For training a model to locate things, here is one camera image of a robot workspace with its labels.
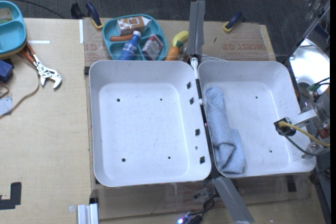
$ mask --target yellow banana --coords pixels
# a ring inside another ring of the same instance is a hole
[[[181,31],[179,32],[174,38],[173,38],[173,41],[172,41],[172,47],[176,46],[176,43],[178,41],[180,42],[184,42],[188,39],[188,34],[189,32],[188,31]]]

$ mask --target blue can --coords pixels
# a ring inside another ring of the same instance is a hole
[[[121,51],[121,55],[118,60],[132,60],[138,51],[138,42],[141,37],[139,31],[134,31],[132,38],[127,41]]]

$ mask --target folded cloth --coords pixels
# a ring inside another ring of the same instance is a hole
[[[224,95],[219,88],[211,87],[205,92],[205,97],[217,167],[224,173],[241,174],[246,162],[245,153],[239,132],[229,126]]]

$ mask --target table surface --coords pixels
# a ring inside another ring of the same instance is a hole
[[[21,204],[0,210],[0,223],[76,223],[73,209],[91,194],[89,128],[84,45],[78,20],[25,18],[27,38],[41,62],[56,69],[62,85],[39,87],[11,115],[0,119],[0,195],[10,197],[22,183]],[[165,34],[170,30],[165,27]],[[36,44],[34,40],[50,41]],[[13,105],[33,91],[36,71],[13,56],[9,80]],[[313,185],[305,199],[248,205],[257,223],[324,223]],[[101,223],[176,223],[181,213],[102,220]],[[202,223],[233,223],[226,208],[206,213]]]

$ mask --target teal plate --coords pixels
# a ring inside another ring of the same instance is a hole
[[[9,1],[0,1],[0,9],[9,9],[11,20],[0,23],[0,59],[18,53],[26,43],[26,25],[20,9]]]
[[[147,19],[151,19],[152,22],[149,25],[149,27],[144,31],[144,33],[142,33],[139,44],[138,44],[138,52],[136,54],[136,56],[134,57],[133,60],[144,60],[147,61],[147,59],[145,58],[145,56],[142,54],[141,50],[144,47],[147,39],[149,38],[149,36],[151,34],[156,34],[157,37],[160,39],[160,41],[163,44],[163,48],[161,49],[156,61],[160,61],[163,60],[166,56],[167,56],[167,52],[168,52],[168,45],[167,45],[167,40],[164,37],[163,31],[161,30],[161,27],[159,26],[159,24],[157,23],[157,21],[152,18],[149,15],[146,14],[135,14],[135,15],[127,15],[127,16],[122,16],[122,17],[118,17],[118,18],[114,18],[111,20],[108,20],[104,27],[103,27],[103,38],[104,38],[104,42],[107,48],[107,51],[109,52],[111,58],[113,60],[117,60],[120,55],[121,55],[121,51],[126,43],[126,41],[115,41],[112,42],[110,41],[110,37],[111,36],[118,36],[118,32],[117,32],[117,20],[119,19],[123,19],[123,18],[128,18],[128,17],[135,17],[135,16],[143,16]]]

